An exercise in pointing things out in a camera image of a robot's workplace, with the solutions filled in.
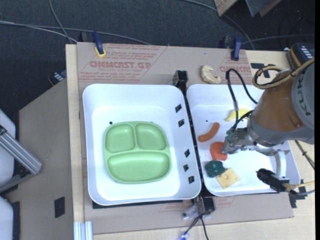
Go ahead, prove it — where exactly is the orange sausage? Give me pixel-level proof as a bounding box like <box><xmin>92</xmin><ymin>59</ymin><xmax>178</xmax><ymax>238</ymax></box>
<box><xmin>197</xmin><ymin>121</ymin><xmax>221</xmax><ymax>143</ymax></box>

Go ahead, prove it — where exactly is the black cylinder on white bracket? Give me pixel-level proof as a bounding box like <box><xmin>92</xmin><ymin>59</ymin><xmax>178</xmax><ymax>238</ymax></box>
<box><xmin>255</xmin><ymin>149</ymin><xmax>291</xmax><ymax>193</ymax></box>

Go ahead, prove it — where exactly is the white plastic tray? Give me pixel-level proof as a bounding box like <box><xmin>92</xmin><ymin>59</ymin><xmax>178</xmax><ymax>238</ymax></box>
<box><xmin>186</xmin><ymin>83</ymin><xmax>301</xmax><ymax>198</ymax></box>
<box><xmin>82</xmin><ymin>83</ymin><xmax>203</xmax><ymax>207</ymax></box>

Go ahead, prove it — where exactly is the green divided plate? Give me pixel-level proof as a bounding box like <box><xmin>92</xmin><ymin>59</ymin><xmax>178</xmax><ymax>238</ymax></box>
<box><xmin>103</xmin><ymin>120</ymin><xmax>173</xmax><ymax>185</ymax></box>

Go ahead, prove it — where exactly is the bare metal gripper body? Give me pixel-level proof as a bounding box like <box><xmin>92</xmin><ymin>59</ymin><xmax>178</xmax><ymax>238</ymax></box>
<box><xmin>221</xmin><ymin>127</ymin><xmax>285</xmax><ymax>157</ymax></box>

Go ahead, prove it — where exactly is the brown cardboard board red print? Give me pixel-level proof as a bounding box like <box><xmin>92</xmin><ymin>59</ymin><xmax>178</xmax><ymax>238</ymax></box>
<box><xmin>76</xmin><ymin>41</ymin><xmax>295</xmax><ymax>235</ymax></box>

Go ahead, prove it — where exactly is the beige toy croissant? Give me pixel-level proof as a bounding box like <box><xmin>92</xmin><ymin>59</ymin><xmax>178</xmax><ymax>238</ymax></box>
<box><xmin>200</xmin><ymin>64</ymin><xmax>223</xmax><ymax>85</ymax></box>

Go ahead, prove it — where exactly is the yellow cheese slice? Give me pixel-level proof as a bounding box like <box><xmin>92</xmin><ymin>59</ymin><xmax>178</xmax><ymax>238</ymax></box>
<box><xmin>215</xmin><ymin>167</ymin><xmax>239</xmax><ymax>190</ymax></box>

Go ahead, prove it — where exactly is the orange carrot piece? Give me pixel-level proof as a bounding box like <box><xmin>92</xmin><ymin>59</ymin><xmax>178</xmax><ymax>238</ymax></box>
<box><xmin>209</xmin><ymin>141</ymin><xmax>229</xmax><ymax>162</ymax></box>

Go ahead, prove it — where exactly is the black block with thin wires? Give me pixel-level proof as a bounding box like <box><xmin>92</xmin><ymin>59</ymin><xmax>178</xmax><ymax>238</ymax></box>
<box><xmin>191</xmin><ymin>196</ymin><xmax>216</xmax><ymax>215</ymax></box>
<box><xmin>172</xmin><ymin>69</ymin><xmax>189</xmax><ymax>89</ymax></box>

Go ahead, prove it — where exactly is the yellow banana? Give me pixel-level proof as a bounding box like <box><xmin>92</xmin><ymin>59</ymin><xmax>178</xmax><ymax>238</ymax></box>
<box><xmin>225</xmin><ymin>108</ymin><xmax>254</xmax><ymax>123</ymax></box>

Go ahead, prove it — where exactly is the green broccoli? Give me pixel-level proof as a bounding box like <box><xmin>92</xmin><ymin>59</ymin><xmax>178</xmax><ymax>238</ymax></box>
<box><xmin>204</xmin><ymin>160</ymin><xmax>226</xmax><ymax>178</ymax></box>

